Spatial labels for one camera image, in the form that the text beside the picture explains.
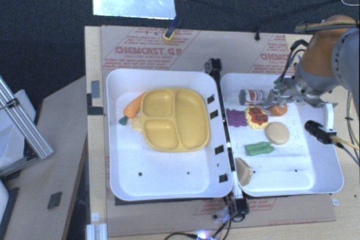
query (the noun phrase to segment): toy carrot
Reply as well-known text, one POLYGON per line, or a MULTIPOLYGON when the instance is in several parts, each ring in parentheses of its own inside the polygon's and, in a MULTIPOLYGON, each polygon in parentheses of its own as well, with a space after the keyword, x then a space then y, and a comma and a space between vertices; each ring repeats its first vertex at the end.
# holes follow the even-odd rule
POLYGON ((139 112, 141 108, 141 99, 144 97, 146 92, 142 93, 138 97, 136 97, 132 102, 126 105, 123 114, 124 117, 119 120, 119 123, 125 125, 128 121, 128 118, 133 118, 136 116, 137 112, 139 112))

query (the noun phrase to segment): toy can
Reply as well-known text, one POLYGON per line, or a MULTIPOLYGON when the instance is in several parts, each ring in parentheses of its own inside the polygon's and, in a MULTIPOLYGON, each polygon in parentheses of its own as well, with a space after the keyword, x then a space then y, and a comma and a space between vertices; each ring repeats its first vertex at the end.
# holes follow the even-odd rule
POLYGON ((264 92, 262 90, 242 89, 238 96, 240 105, 262 105, 264 103, 264 92))

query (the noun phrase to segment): dark floor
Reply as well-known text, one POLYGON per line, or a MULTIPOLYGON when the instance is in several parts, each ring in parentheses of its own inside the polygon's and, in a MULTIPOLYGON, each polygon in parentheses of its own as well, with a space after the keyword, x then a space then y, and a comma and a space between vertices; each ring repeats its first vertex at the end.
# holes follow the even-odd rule
MULTIPOLYGON (((339 0, 175 0, 181 28, 292 33, 295 25, 333 14, 359 19, 359 7, 339 0)), ((85 74, 84 27, 167 27, 170 21, 101 17, 92 0, 0 0, 0 75, 16 92, 25 89, 35 107, 41 99, 85 74)), ((69 239, 80 239, 86 189, 75 204, 69 239)))

